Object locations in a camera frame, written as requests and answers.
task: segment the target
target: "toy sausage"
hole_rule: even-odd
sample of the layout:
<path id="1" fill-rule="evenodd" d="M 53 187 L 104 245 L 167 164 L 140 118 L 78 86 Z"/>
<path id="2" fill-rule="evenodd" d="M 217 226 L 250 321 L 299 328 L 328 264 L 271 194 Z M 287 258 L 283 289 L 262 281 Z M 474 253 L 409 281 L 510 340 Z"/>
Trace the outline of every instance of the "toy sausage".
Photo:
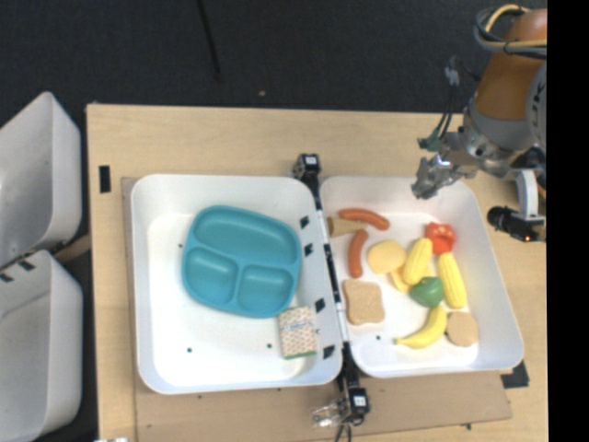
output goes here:
<path id="1" fill-rule="evenodd" d="M 368 239 L 368 233 L 364 229 L 356 231 L 348 247 L 348 271 L 352 278 L 362 276 L 362 247 Z"/>
<path id="2" fill-rule="evenodd" d="M 351 219 L 353 221 L 364 221 L 376 229 L 384 231 L 388 229 L 390 223 L 385 217 L 364 208 L 344 208 L 339 211 L 340 218 Z"/>

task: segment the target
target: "blue plate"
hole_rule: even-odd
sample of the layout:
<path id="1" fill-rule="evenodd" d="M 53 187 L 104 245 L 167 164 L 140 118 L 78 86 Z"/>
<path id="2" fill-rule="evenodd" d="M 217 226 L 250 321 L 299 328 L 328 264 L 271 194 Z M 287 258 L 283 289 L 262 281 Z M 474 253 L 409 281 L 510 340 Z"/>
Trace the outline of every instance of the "blue plate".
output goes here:
<path id="1" fill-rule="evenodd" d="M 182 256 L 182 282 L 212 308 L 269 318 L 284 311 L 298 285 L 301 244 L 285 223 L 217 205 L 197 214 Z"/>

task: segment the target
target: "toy bread slice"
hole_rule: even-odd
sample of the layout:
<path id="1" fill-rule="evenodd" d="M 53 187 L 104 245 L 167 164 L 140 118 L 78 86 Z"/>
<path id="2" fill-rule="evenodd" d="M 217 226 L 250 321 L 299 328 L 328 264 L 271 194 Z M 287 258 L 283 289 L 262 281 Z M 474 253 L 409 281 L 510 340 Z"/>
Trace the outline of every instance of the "toy bread slice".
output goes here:
<path id="1" fill-rule="evenodd" d="M 385 319 L 382 292 L 373 282 L 349 279 L 343 283 L 346 296 L 346 315 L 351 324 L 382 322 Z"/>

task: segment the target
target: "wooden tabletop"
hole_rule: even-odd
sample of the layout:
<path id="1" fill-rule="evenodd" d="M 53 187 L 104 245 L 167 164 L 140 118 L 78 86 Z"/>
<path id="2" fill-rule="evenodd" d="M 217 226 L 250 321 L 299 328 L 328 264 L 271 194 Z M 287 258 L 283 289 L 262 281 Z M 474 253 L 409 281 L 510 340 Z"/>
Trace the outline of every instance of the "wooden tabletop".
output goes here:
<path id="1" fill-rule="evenodd" d="M 422 113 L 88 105 L 99 436 L 295 442 L 333 440 L 335 434 L 312 428 L 308 417 L 337 393 L 330 385 L 169 397 L 142 384 L 133 360 L 125 179 L 150 173 L 282 176 L 301 153 L 319 155 L 325 178 L 414 176 L 423 156 L 417 138 L 438 121 L 439 115 Z M 484 173 L 465 182 L 483 214 L 495 205 L 517 207 L 512 183 Z M 367 378 L 375 409 L 354 428 L 354 440 L 548 440 L 546 245 L 487 228 L 524 338 L 529 386 L 504 390 L 497 372 Z"/>

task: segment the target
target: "toy banana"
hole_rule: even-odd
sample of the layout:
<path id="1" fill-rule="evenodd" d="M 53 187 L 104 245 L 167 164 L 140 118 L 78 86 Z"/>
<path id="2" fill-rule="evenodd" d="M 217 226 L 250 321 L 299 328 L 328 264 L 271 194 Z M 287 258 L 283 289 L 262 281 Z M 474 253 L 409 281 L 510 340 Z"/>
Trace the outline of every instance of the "toy banana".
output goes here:
<path id="1" fill-rule="evenodd" d="M 413 349 L 422 349 L 428 345 L 432 345 L 440 337 L 444 335 L 445 326 L 448 322 L 448 317 L 442 305 L 432 308 L 428 314 L 427 321 L 421 329 L 408 335 L 407 337 L 398 337 L 393 342 L 396 344 L 404 344 Z"/>

